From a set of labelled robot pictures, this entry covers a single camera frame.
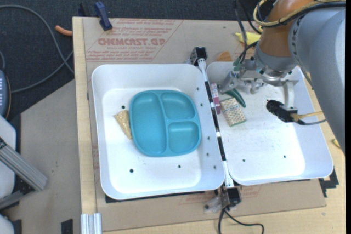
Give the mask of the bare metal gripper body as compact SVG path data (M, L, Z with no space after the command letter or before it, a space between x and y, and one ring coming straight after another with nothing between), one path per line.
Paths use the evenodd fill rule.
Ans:
M250 85L251 81L257 81L264 82L264 86L280 86L282 79L290 71L290 59L245 59L240 66L238 77L244 85Z

